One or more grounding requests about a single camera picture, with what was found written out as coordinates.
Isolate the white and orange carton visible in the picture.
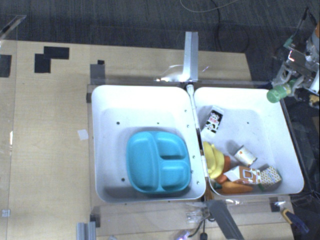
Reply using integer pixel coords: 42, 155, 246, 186
223, 165, 262, 185

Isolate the blue divided plate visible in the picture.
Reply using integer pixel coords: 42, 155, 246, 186
125, 130, 192, 194

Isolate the white can with orange dot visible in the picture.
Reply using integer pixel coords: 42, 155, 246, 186
233, 144, 258, 168

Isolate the yellow patterned box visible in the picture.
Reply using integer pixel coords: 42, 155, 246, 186
258, 165, 283, 192

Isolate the orange carrot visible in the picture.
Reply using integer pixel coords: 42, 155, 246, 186
213, 180, 254, 195

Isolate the green plastic bottle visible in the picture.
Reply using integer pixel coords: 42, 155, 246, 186
266, 82, 296, 104

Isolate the yellow banana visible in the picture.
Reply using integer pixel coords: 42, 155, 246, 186
202, 141, 226, 180

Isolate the white cow print carton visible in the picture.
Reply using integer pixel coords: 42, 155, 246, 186
200, 105, 225, 138

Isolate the white plastic tray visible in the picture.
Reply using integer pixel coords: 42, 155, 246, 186
90, 84, 207, 204
193, 86, 306, 197

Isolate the orange sausage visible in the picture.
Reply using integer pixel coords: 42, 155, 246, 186
215, 155, 232, 185

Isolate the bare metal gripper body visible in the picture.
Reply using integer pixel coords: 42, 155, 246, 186
283, 46, 320, 85

